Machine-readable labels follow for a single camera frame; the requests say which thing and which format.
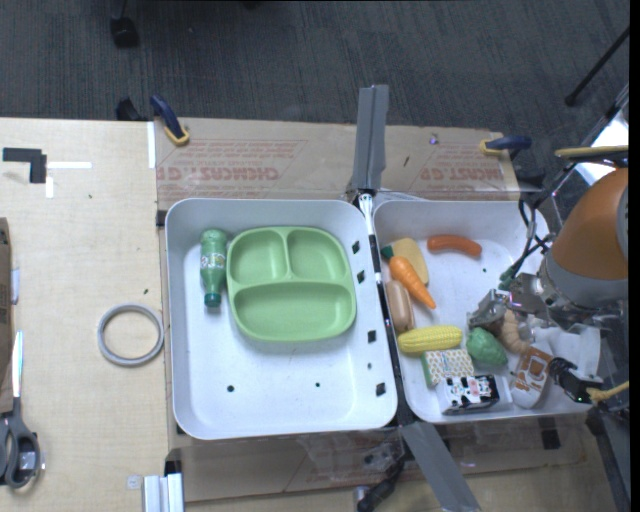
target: white container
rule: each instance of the white container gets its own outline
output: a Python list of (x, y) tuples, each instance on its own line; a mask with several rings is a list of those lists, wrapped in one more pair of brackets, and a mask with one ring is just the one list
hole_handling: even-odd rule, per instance
[[(238, 329), (225, 294), (207, 309), (200, 282), (200, 234), (268, 226), (323, 229), (342, 244), (357, 311), (335, 338), (265, 343)], [(369, 430), (387, 425), (397, 390), (368, 232), (344, 201), (185, 199), (165, 222), (173, 409), (179, 426), (202, 440)]]
[[(527, 230), (518, 204), (514, 201), (405, 201), (387, 200), (374, 213), (374, 226), (380, 248), (400, 238), (410, 237), (418, 242), (429, 270), (429, 292), (436, 302), (436, 309), (429, 310), (413, 301), (416, 327), (430, 325), (455, 325), (464, 333), (462, 347), (469, 333), (467, 314), (475, 311), (478, 303), (490, 289), (496, 289), (502, 274), (524, 249)], [(538, 216), (537, 235), (548, 233), (547, 225)], [(455, 234), (475, 240), (482, 246), (479, 258), (471, 258), (458, 252), (431, 253), (427, 238), (440, 234)], [(522, 272), (535, 274), (542, 256), (539, 252), (527, 258)], [(390, 279), (386, 263), (382, 263), (383, 279)], [(545, 328), (538, 333), (549, 342), (553, 354), (578, 362), (581, 347), (586, 346), (583, 334), (563, 332), (559, 328)], [(560, 386), (548, 382), (543, 396), (534, 409), (524, 409), (513, 403), (494, 406), (486, 411), (474, 411), (455, 416), (440, 412), (437, 393), (426, 385), (419, 357), (398, 352), (400, 370), (407, 402), (420, 419), (431, 423), (460, 423), (519, 416), (537, 416), (585, 412), (590, 405), (573, 402)], [(517, 363), (517, 356), (508, 354), (508, 365), (494, 371), (507, 381), (512, 380), (510, 370)], [(478, 374), (487, 373), (486, 369)]]

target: green bottle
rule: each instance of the green bottle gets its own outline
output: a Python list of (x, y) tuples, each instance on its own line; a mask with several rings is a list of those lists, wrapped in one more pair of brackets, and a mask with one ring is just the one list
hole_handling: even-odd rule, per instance
[(208, 229), (200, 236), (200, 276), (204, 282), (204, 303), (220, 306), (221, 291), (227, 274), (227, 235), (219, 229)]

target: gray carpet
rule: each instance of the gray carpet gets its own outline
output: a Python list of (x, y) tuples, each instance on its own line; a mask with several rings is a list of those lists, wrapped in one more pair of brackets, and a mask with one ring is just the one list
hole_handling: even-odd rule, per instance
[(355, 123), (358, 90), (390, 86), (387, 124), (529, 135), (548, 172), (629, 81), (630, 0), (242, 2), (129, 0), (140, 43), (111, 38), (111, 0), (0, 3), (0, 116), (115, 119), (152, 94), (178, 116)]

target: clamp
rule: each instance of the clamp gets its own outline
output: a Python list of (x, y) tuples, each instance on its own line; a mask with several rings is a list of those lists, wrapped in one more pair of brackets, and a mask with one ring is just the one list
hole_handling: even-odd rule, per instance
[(499, 139), (485, 139), (480, 141), (480, 151), (487, 156), (500, 156), (503, 149), (509, 149), (511, 159), (521, 149), (529, 149), (531, 147), (531, 137), (526, 135), (508, 135)]
[(183, 146), (189, 141), (189, 132), (187, 132), (178, 118), (171, 110), (169, 104), (158, 94), (151, 96), (151, 106), (156, 115), (160, 116), (164, 123), (164, 131), (176, 146)]

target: tape roll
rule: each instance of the tape roll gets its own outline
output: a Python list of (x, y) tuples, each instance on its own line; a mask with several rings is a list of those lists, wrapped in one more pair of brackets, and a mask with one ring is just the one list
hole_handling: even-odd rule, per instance
[[(149, 352), (140, 357), (123, 357), (116, 354), (109, 347), (107, 347), (107, 344), (104, 341), (105, 328), (107, 327), (109, 321), (120, 313), (142, 313), (154, 323), (154, 325), (156, 326), (156, 330), (158, 331), (158, 339), (156, 340), (156, 344)], [(100, 319), (97, 334), (98, 348), (100, 349), (100, 352), (102, 352), (102, 355), (108, 361), (119, 366), (140, 366), (147, 363), (158, 355), (158, 353), (162, 349), (162, 344), (164, 342), (164, 327), (162, 325), (162, 319), (160, 318), (160, 315), (152, 310), (149, 306), (138, 304), (135, 302), (119, 304), (109, 309)]]

